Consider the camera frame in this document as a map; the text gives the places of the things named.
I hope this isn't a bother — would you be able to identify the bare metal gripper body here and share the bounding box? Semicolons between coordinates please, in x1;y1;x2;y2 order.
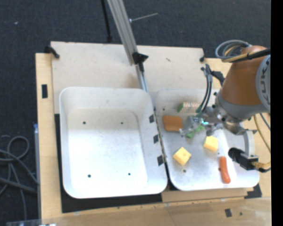
204;106;245;136

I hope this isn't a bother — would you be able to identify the orange sausage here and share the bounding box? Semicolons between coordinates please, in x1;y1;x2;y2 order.
219;156;232;184

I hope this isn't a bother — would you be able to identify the brown toast slice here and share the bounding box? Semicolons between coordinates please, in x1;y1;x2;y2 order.
162;115;183;133

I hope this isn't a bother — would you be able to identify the green toy vegetable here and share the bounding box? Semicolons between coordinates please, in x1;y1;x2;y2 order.
184;124;206;139

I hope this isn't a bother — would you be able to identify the white plastic tray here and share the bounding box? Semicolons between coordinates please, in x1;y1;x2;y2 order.
153;88;260;192
58;86;169;199

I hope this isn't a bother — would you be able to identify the pale flat board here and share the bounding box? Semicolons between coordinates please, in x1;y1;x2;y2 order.
50;40;254;203

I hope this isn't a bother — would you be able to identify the yellow cheese cube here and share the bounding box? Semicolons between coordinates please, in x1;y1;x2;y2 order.
203;136;219;153
172;146;192;167

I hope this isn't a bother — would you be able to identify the thin black and white rod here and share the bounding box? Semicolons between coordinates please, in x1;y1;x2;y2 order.
153;106;168;165

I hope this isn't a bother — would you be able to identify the black cylinder on white bracket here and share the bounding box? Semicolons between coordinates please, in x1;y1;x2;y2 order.
228;129;259;171

